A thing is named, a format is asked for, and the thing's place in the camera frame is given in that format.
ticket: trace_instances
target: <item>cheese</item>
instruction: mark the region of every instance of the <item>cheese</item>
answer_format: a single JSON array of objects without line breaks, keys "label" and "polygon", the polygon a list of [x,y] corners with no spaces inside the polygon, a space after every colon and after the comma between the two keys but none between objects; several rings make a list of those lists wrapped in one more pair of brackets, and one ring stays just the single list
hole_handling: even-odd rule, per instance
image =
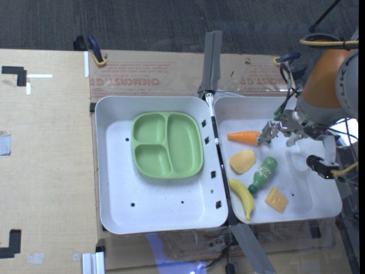
[{"label": "cheese", "polygon": [[283,213],[288,202],[289,201],[285,198],[283,194],[280,193],[277,187],[273,187],[265,199],[266,204],[275,208],[280,213]]},{"label": "cheese", "polygon": [[231,168],[238,174],[248,171],[255,162],[256,156],[252,150],[242,150],[229,159]]}]

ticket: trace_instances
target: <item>orange carrot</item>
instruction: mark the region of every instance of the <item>orange carrot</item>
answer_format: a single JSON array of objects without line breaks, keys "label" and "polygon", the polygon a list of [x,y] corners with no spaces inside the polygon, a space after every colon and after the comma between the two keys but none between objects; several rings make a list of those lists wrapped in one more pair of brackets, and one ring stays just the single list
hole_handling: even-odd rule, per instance
[{"label": "orange carrot", "polygon": [[227,137],[230,140],[257,145],[256,136],[260,134],[261,134],[260,132],[256,131],[243,131],[243,132],[227,134]]}]

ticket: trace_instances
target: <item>banana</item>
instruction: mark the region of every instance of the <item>banana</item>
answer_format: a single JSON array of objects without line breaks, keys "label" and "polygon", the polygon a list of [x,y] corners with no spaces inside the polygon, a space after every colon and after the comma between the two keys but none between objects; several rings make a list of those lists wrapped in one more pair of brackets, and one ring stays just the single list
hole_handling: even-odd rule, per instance
[{"label": "banana", "polygon": [[242,200],[244,205],[244,209],[246,212],[246,220],[250,220],[250,214],[255,206],[255,202],[253,200],[252,194],[247,189],[247,187],[242,184],[239,180],[229,179],[228,180],[229,187],[235,192]]}]

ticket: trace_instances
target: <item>green tray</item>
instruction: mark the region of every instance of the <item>green tray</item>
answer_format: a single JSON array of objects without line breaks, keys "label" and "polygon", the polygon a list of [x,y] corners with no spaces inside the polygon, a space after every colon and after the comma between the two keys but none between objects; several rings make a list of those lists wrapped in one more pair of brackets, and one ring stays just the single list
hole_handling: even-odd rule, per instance
[{"label": "green tray", "polygon": [[188,178],[203,165],[199,127],[181,112],[139,115],[132,126],[132,150],[138,170],[153,178]]}]

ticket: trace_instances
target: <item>green bottle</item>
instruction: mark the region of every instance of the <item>green bottle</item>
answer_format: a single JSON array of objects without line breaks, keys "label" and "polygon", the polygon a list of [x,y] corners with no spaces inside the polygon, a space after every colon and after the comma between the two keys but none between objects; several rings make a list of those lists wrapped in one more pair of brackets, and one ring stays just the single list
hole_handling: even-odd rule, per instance
[{"label": "green bottle", "polygon": [[253,175],[253,183],[248,188],[251,194],[255,194],[263,184],[266,184],[277,166],[278,162],[276,159],[270,156],[263,160],[262,165],[259,166]]}]

